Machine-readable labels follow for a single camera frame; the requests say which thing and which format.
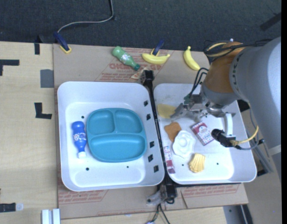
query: green bottle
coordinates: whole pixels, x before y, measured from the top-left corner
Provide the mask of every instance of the green bottle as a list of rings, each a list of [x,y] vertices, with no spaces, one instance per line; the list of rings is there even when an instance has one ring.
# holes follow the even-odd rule
[[[112,55],[117,57],[123,64],[131,66],[134,70],[140,68],[140,65],[133,60],[133,57],[126,53],[120,46],[113,49]]]

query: blue and yellow clamp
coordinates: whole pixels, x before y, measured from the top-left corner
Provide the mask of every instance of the blue and yellow clamp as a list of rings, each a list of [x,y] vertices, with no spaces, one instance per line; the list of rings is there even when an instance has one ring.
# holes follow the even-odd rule
[[[58,32],[54,32],[53,36],[57,40],[57,42],[60,44],[60,48],[61,50],[65,52],[65,54],[68,54],[72,51],[72,48],[68,46],[65,39]]]

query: cardboard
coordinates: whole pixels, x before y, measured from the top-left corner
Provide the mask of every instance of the cardboard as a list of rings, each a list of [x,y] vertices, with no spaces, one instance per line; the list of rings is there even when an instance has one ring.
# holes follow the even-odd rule
[[[53,45],[56,152],[58,170],[58,207],[61,218],[95,217],[118,214],[154,212],[156,207],[148,206],[146,197],[154,194],[157,187],[111,189],[73,192],[62,183],[60,176],[60,150],[57,112],[57,89],[67,81],[110,81],[138,82],[132,76],[137,72],[122,64],[111,52],[113,47],[70,45],[71,53],[65,54],[59,45]],[[142,69],[154,71],[154,86],[161,83],[193,83],[197,71],[190,69],[183,59],[183,51],[161,50],[161,55],[170,54],[165,64],[154,65],[145,62],[141,54],[151,49],[123,48]],[[192,52],[200,67],[209,63],[202,52]],[[202,207],[246,204],[248,199],[243,184],[205,185],[177,189],[174,204],[165,204],[165,210],[183,210]]]

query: dark fabric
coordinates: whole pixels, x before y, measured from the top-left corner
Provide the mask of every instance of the dark fabric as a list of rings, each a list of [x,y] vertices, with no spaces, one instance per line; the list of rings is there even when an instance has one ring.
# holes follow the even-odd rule
[[[115,19],[65,28],[69,44],[202,50],[205,40],[281,36],[281,0],[113,0]],[[74,21],[110,16],[108,0],[0,0],[0,41],[53,43]]]

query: blue bottle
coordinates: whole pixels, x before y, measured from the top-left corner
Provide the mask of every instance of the blue bottle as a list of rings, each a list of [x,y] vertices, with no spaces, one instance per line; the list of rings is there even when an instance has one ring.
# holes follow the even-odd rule
[[[72,124],[74,144],[78,148],[78,158],[82,159],[86,157],[86,133],[84,131],[84,123],[82,121],[76,121]]]

